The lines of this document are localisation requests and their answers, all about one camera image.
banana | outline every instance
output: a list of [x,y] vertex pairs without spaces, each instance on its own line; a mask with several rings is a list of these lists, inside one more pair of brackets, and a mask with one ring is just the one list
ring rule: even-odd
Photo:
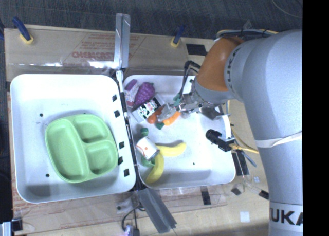
[[156,182],[163,174],[163,170],[165,169],[165,160],[163,156],[159,153],[155,156],[155,165],[146,178],[146,184],[151,184]]
[[186,143],[181,142],[174,147],[167,147],[167,146],[156,146],[160,149],[160,154],[163,156],[179,156],[182,154],[186,149]]

cable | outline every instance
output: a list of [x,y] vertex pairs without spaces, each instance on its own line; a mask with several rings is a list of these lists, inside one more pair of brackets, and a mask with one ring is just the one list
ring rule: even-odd
[[136,226],[136,229],[137,228],[137,218],[136,218],[136,209],[139,209],[139,208],[142,208],[141,205],[138,205],[136,208],[132,209],[131,211],[129,211],[123,218],[122,218],[122,221],[121,221],[121,228],[123,229],[123,231],[125,231],[125,226],[124,226],[124,221],[125,219],[129,216],[129,214],[131,214],[132,212],[134,212],[134,216],[135,216],[135,226]]
[[261,35],[262,37],[269,37],[277,34],[278,32],[268,29],[242,29],[242,30],[229,30],[223,29],[217,32],[216,38],[224,37],[225,35],[230,36],[243,36],[243,35]]
[[[297,3],[301,6],[302,10],[303,10],[303,5],[298,1],[298,0],[295,0],[297,1]],[[281,10],[283,13],[289,15],[289,16],[293,16],[293,17],[297,17],[298,19],[302,19],[303,17],[302,16],[296,16],[296,15],[292,15],[290,13],[288,13],[287,11],[283,10],[282,8],[280,8],[275,2],[274,0],[272,0],[273,4],[279,9]]]
[[[227,114],[230,113],[230,100],[228,100],[226,103],[226,112],[227,112]],[[245,150],[248,152],[253,152],[253,153],[259,154],[259,151],[257,149],[252,148],[249,145],[247,145],[246,143],[244,143],[241,140],[241,138],[237,135],[237,133],[234,131],[233,128],[231,128],[231,130],[232,130],[232,133],[233,133],[234,137],[236,138],[236,140],[242,145],[242,146],[237,146],[237,147],[239,147],[240,150]]]
[[249,149],[249,148],[244,148],[244,147],[238,146],[237,144],[233,144],[233,143],[230,144],[230,147],[231,147],[233,150],[244,150],[244,151],[247,151],[247,152],[251,152],[251,153],[259,154],[259,151],[258,151],[258,150],[255,150],[255,149]]
[[256,168],[257,164],[255,163],[255,161],[252,160],[252,158],[250,156],[248,156],[243,150],[241,149],[237,149],[235,150],[236,153],[239,153],[241,155],[243,155],[245,158],[247,158],[249,160],[249,162]]
[[175,101],[175,105],[178,105],[178,103],[180,102],[181,98],[182,98],[182,95],[183,95],[183,90],[184,90],[184,86],[186,84],[186,80],[190,74],[190,71],[193,70],[195,71],[196,73],[198,73],[197,70],[200,69],[200,65],[195,63],[194,61],[187,61],[185,62],[185,65],[184,65],[184,75],[183,75],[183,81],[182,81],[182,85],[181,85],[181,88],[178,92],[178,94],[174,97],[174,101]]

green plate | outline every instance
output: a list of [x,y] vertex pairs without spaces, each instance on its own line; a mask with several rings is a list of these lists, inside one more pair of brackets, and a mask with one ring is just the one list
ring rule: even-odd
[[80,114],[55,120],[48,125],[45,139],[52,165],[66,182],[99,177],[118,164],[112,133],[98,116]]

sink basin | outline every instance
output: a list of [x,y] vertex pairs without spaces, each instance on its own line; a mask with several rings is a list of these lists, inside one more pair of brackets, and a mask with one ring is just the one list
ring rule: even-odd
[[[139,83],[148,81],[153,83],[156,92],[165,102],[173,102],[181,88],[182,76],[165,75],[132,75],[126,78],[124,85],[131,80]],[[189,76],[183,93],[191,90]],[[206,131],[218,129],[218,120],[210,120],[204,115],[192,113],[188,118],[178,118],[172,125],[159,130],[146,120],[139,123],[131,116],[130,125],[134,140],[141,138],[141,128],[148,128],[148,137],[156,144],[174,146],[186,142],[187,148],[179,156],[164,157],[164,171],[160,179],[154,183],[147,182],[151,172],[150,167],[142,163],[142,156],[136,152],[137,166],[141,180],[153,189],[174,189],[184,187],[211,186],[230,183],[235,178],[235,166],[231,152],[224,152],[218,146],[211,144],[206,138]]]
[[[23,74],[12,80],[10,94],[16,185],[22,199],[45,203],[123,193],[133,188],[136,173],[119,89],[113,79],[104,75]],[[92,122],[92,129],[97,131],[86,130],[87,115],[106,124],[117,156],[109,152],[113,144],[99,121]],[[65,117],[71,119],[52,125]],[[48,132],[52,158],[67,180],[58,175],[48,154],[48,127],[52,131]],[[63,142],[56,132],[74,149],[56,153],[56,146]],[[73,132],[78,132],[79,138],[65,137]],[[63,161],[63,156],[72,161]]]

drain hole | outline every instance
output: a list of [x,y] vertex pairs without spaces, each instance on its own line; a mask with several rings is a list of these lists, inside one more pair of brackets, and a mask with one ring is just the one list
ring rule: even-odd
[[118,160],[118,165],[121,164],[123,162],[123,159],[122,159],[122,156],[119,157],[119,160]]
[[118,110],[116,110],[116,111],[114,112],[114,115],[115,115],[115,117],[117,118],[118,116],[120,116],[120,112],[119,112]]
[[129,169],[125,169],[125,170],[123,171],[123,175],[124,175],[124,176],[129,176]]

